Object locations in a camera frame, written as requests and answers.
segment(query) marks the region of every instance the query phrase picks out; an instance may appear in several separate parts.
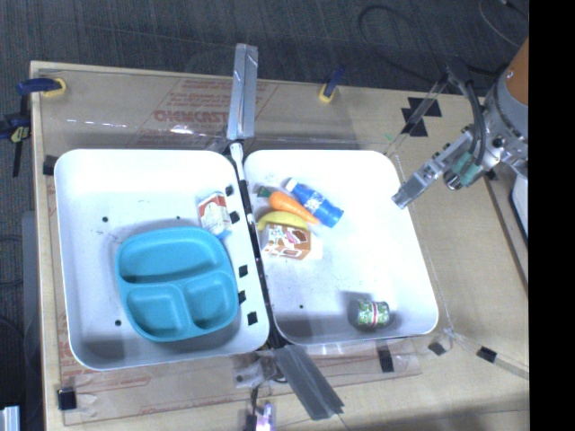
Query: clear acrylic sheet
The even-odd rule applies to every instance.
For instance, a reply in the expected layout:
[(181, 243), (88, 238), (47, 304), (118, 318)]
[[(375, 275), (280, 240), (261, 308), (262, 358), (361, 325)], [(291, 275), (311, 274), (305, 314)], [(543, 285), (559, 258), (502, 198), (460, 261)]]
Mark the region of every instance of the clear acrylic sheet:
[[(228, 64), (227, 67), (219, 68), (231, 74), (234, 47), (200, 46), (182, 43), (181, 40), (177, 46), (181, 47), (180, 55), (191, 53), (199, 47), (200, 53), (215, 50), (216, 58), (221, 59), (223, 64)], [(226, 74), (210, 77), (172, 76), (161, 72), (142, 71), (117, 73), (105, 68), (62, 65), (58, 65), (56, 70), (43, 69), (39, 74), (62, 78), (66, 82), (66, 92), (61, 96), (40, 99), (43, 152), (47, 157), (59, 157), (73, 148), (207, 148), (222, 153), (227, 147), (226, 113), (229, 109), (232, 79)], [(366, 109), (364, 99), (365, 94), (370, 94), (368, 90), (340, 88), (336, 91), (332, 103), (326, 105), (318, 101), (320, 88), (320, 84), (259, 80), (256, 137), (245, 142), (245, 154), (263, 148), (349, 148), (376, 150), (385, 154), (389, 145), (402, 133), (410, 107), (403, 92), (389, 92), (385, 103), (374, 106), (371, 102), (372, 108)], [(461, 107), (460, 99), (448, 95), (439, 98), (442, 119), (449, 124), (456, 122), (459, 126), (459, 123), (466, 123), (471, 117), (471, 111)], [(442, 119), (426, 120), (428, 123), (435, 120), (441, 125)], [(428, 158), (431, 148), (438, 144), (436, 140), (429, 139), (422, 145), (421, 139), (410, 137), (403, 141), (401, 148), (396, 149), (392, 161), (403, 180)], [(248, 401), (249, 390), (238, 388), (233, 372), (238, 365), (249, 363), (251, 355), (142, 367), (113, 373), (89, 371), (75, 360), (66, 348), (66, 308), (59, 269), (53, 179), (46, 177), (46, 183), (57, 287), (61, 380), (63, 387), (75, 388), (79, 403), (77, 410), (64, 412), (66, 424), (202, 407), (220, 402)], [(431, 191), (437, 192), (440, 189), (447, 190), (438, 185)], [(473, 192), (470, 190), (470, 193), (460, 197), (461, 200), (454, 201), (454, 206), (464, 205), (465, 200), (472, 196)], [(444, 280), (450, 281), (454, 277), (445, 276), (450, 273), (446, 271), (447, 265), (434, 258), (441, 256), (444, 242), (449, 244), (451, 241), (457, 241), (456, 217), (455, 226), (446, 227), (438, 236), (435, 231), (429, 232), (429, 229), (435, 228), (431, 219), (438, 209), (437, 206), (416, 202), (409, 209), (418, 236), (437, 238), (437, 241), (427, 239), (421, 242), (421, 249), (438, 301), (438, 326), (427, 336), (388, 340), (386, 344), (368, 342), (326, 347), (323, 352), (310, 353), (330, 384), (342, 386), (421, 374), (420, 360), (426, 362), (441, 357), (454, 345), (473, 356), (481, 357), (481, 353), (489, 355), (490, 352), (499, 354), (497, 360), (503, 359), (503, 362), (493, 364), (503, 367), (506, 372), (528, 378), (526, 342), (522, 339), (509, 340), (506, 328), (494, 322), (495, 318), (490, 318), (489, 327), (482, 328), (481, 332), (467, 333), (468, 321), (458, 319), (457, 315), (461, 313), (462, 305), (469, 302), (459, 302), (460, 294), (451, 292), (451, 284), (449, 292), (446, 293), (443, 289)], [(468, 216), (464, 210), (455, 214), (462, 219)], [(482, 213), (473, 215), (481, 218)], [(490, 226), (486, 225), (485, 228), (486, 231), (482, 231), (482, 234), (489, 234)], [(496, 275), (497, 266), (493, 267), (492, 273)], [(506, 287), (503, 292), (508, 292), (513, 305), (522, 308), (524, 296), (518, 294), (516, 284), (504, 284)], [(482, 307), (481, 312), (495, 310), (505, 316), (506, 312), (501, 309), (501, 303), (498, 303), (495, 309), (490, 304), (491, 294), (497, 291), (488, 288), (482, 292), (485, 305), (479, 305)], [(452, 306), (456, 308), (454, 312), (450, 311)], [(519, 314), (512, 320), (514, 327), (511, 331), (514, 333), (521, 330), (521, 324), (524, 324), (522, 317), (523, 315)], [(387, 345), (391, 353), (394, 363), (392, 372), (382, 371), (380, 351), (377, 349), (379, 343)], [(217, 382), (206, 381), (215, 377)], [(190, 387), (193, 384), (201, 384), (202, 387), (194, 390)], [(125, 391), (130, 391), (129, 400), (125, 400)], [(288, 392), (290, 389), (287, 385), (268, 383), (261, 388), (260, 396), (273, 397)], [(158, 403), (159, 397), (163, 398), (161, 403)]]

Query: wooden table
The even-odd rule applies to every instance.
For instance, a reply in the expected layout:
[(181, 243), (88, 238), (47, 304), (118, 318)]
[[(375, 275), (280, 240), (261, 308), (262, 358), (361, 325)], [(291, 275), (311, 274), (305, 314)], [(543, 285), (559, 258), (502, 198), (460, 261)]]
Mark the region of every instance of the wooden table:
[[(53, 77), (62, 72), (82, 73), (84, 79), (91, 79), (85, 84), (69, 84), (68, 92), (76, 94), (70, 97), (81, 97), (83, 88), (94, 84), (98, 84), (97, 91), (104, 93), (127, 78), (137, 87), (146, 82), (154, 84), (150, 82), (154, 78), (159, 83), (166, 79), (179, 84), (192, 81), (220, 86), (228, 82), (225, 78), (204, 75), (48, 62), (31, 64), (31, 77)], [(266, 143), (295, 145), (294, 142), (282, 144), (274, 140), (289, 134), (303, 137), (311, 146), (346, 146), (355, 142), (357, 148), (384, 152), (386, 145), (403, 128), (405, 113), (409, 113), (406, 110), (413, 107), (413, 100), (425, 96), (419, 92), (340, 86), (332, 103), (324, 104), (317, 98), (319, 88), (314, 84), (260, 80), (256, 135), (262, 139), (254, 147)], [(108, 122), (114, 104), (101, 104), (100, 108), (97, 101), (83, 104), (77, 116), (67, 118), (92, 123), (71, 136), (62, 117), (50, 117), (49, 113), (58, 107), (47, 106), (48, 100), (38, 94), (31, 99), (46, 429), (243, 429), (249, 407), (249, 401), (244, 399), (215, 399), (212, 405), (192, 408), (186, 407), (185, 401), (172, 404), (172, 407), (164, 404), (158, 409), (165, 411), (157, 413), (148, 413), (153, 408), (140, 409), (139, 413), (116, 410), (116, 415), (129, 416), (95, 421), (88, 415), (82, 418), (81, 410), (71, 412), (76, 414), (75, 418), (68, 416), (65, 419), (65, 413), (70, 412), (58, 409), (57, 390), (62, 388), (63, 379), (70, 380), (74, 377), (73, 368), (81, 373), (82, 367), (66, 365), (66, 362), (73, 364), (74, 361), (61, 338), (62, 330), (66, 330), (66, 314), (61, 312), (62, 275), (55, 253), (58, 251), (58, 230), (54, 227), (53, 178), (45, 175), (44, 164), (48, 156), (59, 156), (67, 149), (85, 146), (86, 142), (93, 142), (95, 147), (106, 146), (112, 127), (104, 125), (114, 124)], [(205, 100), (196, 98), (184, 105), (198, 107), (198, 101)], [(149, 104), (145, 97), (124, 98), (124, 101), (129, 103), (129, 110), (118, 112), (115, 124), (128, 125), (119, 130), (120, 138), (115, 136), (112, 142), (118, 145), (119, 140), (124, 139), (122, 145), (125, 147), (149, 145), (150, 136), (154, 132), (157, 134), (157, 128), (162, 126), (161, 119), (165, 122), (169, 116), (166, 111), (175, 107), (174, 101), (168, 103), (164, 98), (155, 108), (157, 112), (162, 104), (165, 105), (164, 114), (156, 113), (158, 119), (152, 123), (153, 114), (146, 111)], [(141, 113), (138, 104), (144, 110)], [(408, 177), (446, 142), (454, 141), (459, 130), (473, 120), (469, 103), (463, 97), (440, 96), (438, 106), (440, 117), (424, 119), (428, 136), (409, 137), (397, 155), (392, 156), (401, 177)], [(220, 113), (225, 111), (226, 104), (212, 100), (211, 105), (204, 102), (201, 107), (203, 111)], [(211, 117), (215, 122), (217, 115)], [(139, 127), (132, 128), (132, 123)], [(164, 145), (169, 147), (173, 142), (164, 142)], [(383, 425), (397, 430), (529, 428), (526, 249), (517, 241), (513, 227), (509, 233), (513, 219), (506, 205), (508, 188), (504, 180), (480, 180), (469, 189), (452, 192), (438, 181), (410, 205), (429, 276), (442, 309), (438, 331), (410, 342), (404, 357), (401, 350), (394, 353), (395, 362), (404, 359), (415, 363), (413, 370), (404, 370), (408, 374), (370, 382), (369, 373), (363, 373), (357, 384), (343, 382), (342, 386), (335, 386), (345, 404), (340, 417), (312, 421), (296, 395), (288, 391), (266, 397), (265, 400), (275, 406), (278, 429), (379, 429)], [(430, 350), (428, 345), (434, 342), (446, 352)], [(374, 373), (373, 378), (377, 380), (380, 375)], [(104, 391), (93, 396), (94, 407), (106, 408), (112, 416), (114, 408), (120, 407), (119, 402), (130, 403), (131, 400), (137, 401), (133, 390), (120, 387), (115, 392)]]

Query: orange carrot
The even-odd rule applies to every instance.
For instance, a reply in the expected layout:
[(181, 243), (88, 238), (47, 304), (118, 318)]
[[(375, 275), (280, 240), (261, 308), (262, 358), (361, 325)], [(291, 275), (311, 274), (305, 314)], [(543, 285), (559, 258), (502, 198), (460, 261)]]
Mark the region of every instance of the orange carrot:
[(305, 219), (310, 224), (319, 224), (319, 220), (315, 218), (305, 207), (295, 201), (283, 191), (276, 190), (270, 195), (271, 207), (277, 211), (287, 211), (296, 214)]

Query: white tray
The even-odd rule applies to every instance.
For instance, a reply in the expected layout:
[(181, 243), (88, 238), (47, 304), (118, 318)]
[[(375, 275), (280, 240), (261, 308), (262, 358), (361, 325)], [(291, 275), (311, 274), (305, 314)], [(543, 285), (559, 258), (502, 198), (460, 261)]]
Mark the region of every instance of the white tray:
[[(224, 156), (73, 150), (58, 158), (55, 183), (70, 347), (81, 363), (108, 370), (247, 353), (265, 343), (270, 324), (235, 170)], [(223, 240), (238, 290), (245, 295), (236, 319), (195, 339), (157, 343), (143, 338), (122, 307), (114, 275), (116, 250), (136, 233), (199, 226), (199, 197), (226, 187), (233, 191), (226, 197), (228, 209), (240, 217)], [(242, 277), (241, 266), (247, 266)]]
[[(272, 311), (286, 339), (313, 345), (435, 328), (437, 303), (409, 210), (391, 200), (400, 182), (388, 158), (359, 150), (261, 150), (244, 169), (256, 219), (270, 210), (258, 188), (280, 188), (291, 177), (344, 211), (332, 229), (311, 226), (322, 239), (322, 259), (262, 254)], [(390, 325), (363, 331), (349, 324), (349, 305), (364, 297), (389, 303)]]

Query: table surface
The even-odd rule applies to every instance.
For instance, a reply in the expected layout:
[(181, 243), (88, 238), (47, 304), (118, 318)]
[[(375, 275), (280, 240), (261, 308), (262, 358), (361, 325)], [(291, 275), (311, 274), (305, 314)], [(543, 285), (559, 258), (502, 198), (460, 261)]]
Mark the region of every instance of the table surface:
[[(158, 81), (221, 80), (204, 75), (49, 62), (32, 62), (31, 77), (51, 70), (87, 72), (98, 78), (104, 89), (113, 88), (114, 82), (125, 78), (125, 75), (132, 78), (142, 75), (143, 81), (149, 77), (156, 77)], [(265, 129), (268, 143), (279, 142), (281, 145), (281, 139), (274, 140), (274, 133), (278, 130), (305, 136), (312, 125), (320, 134), (327, 126), (325, 129), (330, 134), (330, 122), (337, 122), (345, 129), (338, 130), (322, 142), (316, 141), (316, 145), (340, 145), (353, 138), (359, 142), (358, 148), (377, 151), (384, 150), (386, 144), (402, 130), (405, 114), (413, 108), (413, 100), (425, 96), (420, 92), (339, 86), (333, 102), (324, 104), (317, 98), (319, 85), (260, 80), (258, 87), (261, 97), (256, 133)], [(85, 423), (80, 418), (77, 424), (67, 426), (70, 422), (65, 421), (65, 414), (58, 409), (56, 393), (63, 385), (65, 368), (61, 363), (65, 347), (58, 339), (62, 314), (58, 313), (57, 301), (62, 289), (62, 276), (58, 260), (53, 256), (58, 235), (55, 236), (54, 228), (50, 228), (53, 222), (50, 215), (53, 213), (50, 212), (49, 200), (54, 196), (53, 181), (44, 175), (43, 165), (47, 155), (58, 155), (78, 143), (65, 134), (52, 136), (44, 128), (47, 115), (41, 109), (42, 101), (38, 94), (32, 96), (46, 429), (141, 431), (183, 429), (191, 423), (194, 429), (243, 429), (249, 407), (247, 400), (223, 401), (204, 407), (165, 408), (166, 411), (158, 413), (131, 414), (103, 421), (84, 420)], [(400, 177), (408, 177), (446, 142), (454, 141), (460, 129), (473, 120), (469, 103), (463, 97), (440, 96), (438, 106), (440, 116), (424, 119), (428, 135), (409, 137), (392, 157)], [(94, 104), (86, 104), (85, 107), (94, 107)], [(221, 111), (223, 107), (224, 104), (216, 104), (214, 110)], [(91, 128), (95, 146), (106, 146), (102, 136), (110, 130), (104, 129)], [(445, 332), (448, 340), (447, 352), (434, 356), (429, 351), (421, 351), (416, 344), (415, 371), (418, 373), (336, 386), (335, 390), (345, 404), (340, 417), (312, 421), (295, 394), (270, 395), (266, 400), (275, 406), (278, 428), (376, 429), (393, 425), (394, 429), (408, 430), (420, 429), (422, 423), (434, 429), (529, 428), (526, 248), (518, 241), (512, 209), (506, 204), (509, 202), (509, 189), (509, 181), (505, 178), (492, 182), (479, 180), (471, 188), (457, 192), (448, 190), (443, 182), (438, 181), (409, 206), (430, 278), (437, 285), (436, 298), (443, 308), (440, 331)], [(487, 362), (477, 356), (482, 348), (488, 353), (497, 353), (496, 362)], [(396, 359), (401, 358), (401, 353), (396, 356)], [(130, 400), (129, 392), (121, 390), (116, 391), (113, 398)], [(105, 396), (95, 399), (104, 400)]]

